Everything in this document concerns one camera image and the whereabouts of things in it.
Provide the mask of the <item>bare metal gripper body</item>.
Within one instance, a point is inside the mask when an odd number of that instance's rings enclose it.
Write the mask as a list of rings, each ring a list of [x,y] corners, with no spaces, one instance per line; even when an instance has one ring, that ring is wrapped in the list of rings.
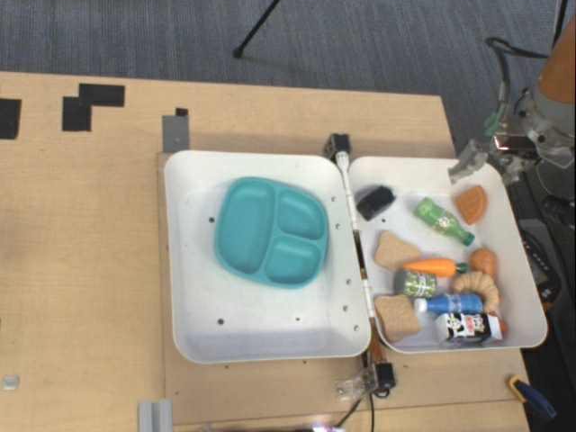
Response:
[[[574,161],[574,137],[559,132],[549,121],[531,116],[515,116],[504,122],[491,139],[491,150],[498,158],[533,165],[544,161],[568,168]]]

